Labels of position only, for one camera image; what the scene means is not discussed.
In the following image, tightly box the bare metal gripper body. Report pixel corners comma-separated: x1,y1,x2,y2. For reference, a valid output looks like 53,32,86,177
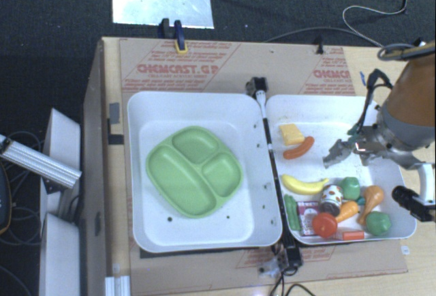
350,125,427,171

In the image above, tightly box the orange sausage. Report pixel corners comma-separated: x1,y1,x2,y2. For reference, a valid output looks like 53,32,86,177
282,136,315,160

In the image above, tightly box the green bell pepper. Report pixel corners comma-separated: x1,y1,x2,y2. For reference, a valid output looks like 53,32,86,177
365,211,392,237
338,177,362,202

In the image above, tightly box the white plastic tray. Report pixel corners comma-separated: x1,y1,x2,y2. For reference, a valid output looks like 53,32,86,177
264,93,418,246
127,90,283,254

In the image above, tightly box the yellow banana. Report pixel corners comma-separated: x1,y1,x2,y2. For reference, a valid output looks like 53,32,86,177
281,174,330,196

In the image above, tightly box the small printed can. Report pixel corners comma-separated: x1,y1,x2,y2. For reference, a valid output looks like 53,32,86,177
318,184,345,216

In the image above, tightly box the yellow cheese wedge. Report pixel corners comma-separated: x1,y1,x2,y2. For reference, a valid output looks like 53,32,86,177
278,123,305,147

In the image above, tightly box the orange chicken drumstick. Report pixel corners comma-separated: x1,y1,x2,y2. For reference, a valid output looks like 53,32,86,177
356,185,385,226

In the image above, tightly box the orange carrot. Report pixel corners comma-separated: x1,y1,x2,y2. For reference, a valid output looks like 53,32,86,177
334,201,360,224

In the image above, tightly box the pink and white packet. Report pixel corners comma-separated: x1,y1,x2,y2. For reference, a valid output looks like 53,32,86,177
296,201,322,237

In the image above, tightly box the red tomato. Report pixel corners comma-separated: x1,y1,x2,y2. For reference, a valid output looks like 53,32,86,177
311,211,339,239

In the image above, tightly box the green pea pod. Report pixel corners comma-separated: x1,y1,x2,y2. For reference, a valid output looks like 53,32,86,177
283,194,302,232

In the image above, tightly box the thin black and white rod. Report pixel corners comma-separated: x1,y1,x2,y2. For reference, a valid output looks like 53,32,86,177
255,89,298,248

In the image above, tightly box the orange rectangular block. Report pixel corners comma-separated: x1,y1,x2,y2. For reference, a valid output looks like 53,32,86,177
341,230,366,241

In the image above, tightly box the brown cardboard board red print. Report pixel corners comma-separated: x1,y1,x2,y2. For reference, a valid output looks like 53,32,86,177
119,38,409,293

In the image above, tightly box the green divided plate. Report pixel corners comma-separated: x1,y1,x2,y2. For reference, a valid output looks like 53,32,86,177
145,125,244,219

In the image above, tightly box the black cylinder on white bracket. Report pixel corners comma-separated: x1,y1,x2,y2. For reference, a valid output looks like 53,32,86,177
391,163,436,223

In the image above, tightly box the black block with thin wires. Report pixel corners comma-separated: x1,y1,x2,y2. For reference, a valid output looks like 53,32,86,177
246,76,270,98
272,242,304,276

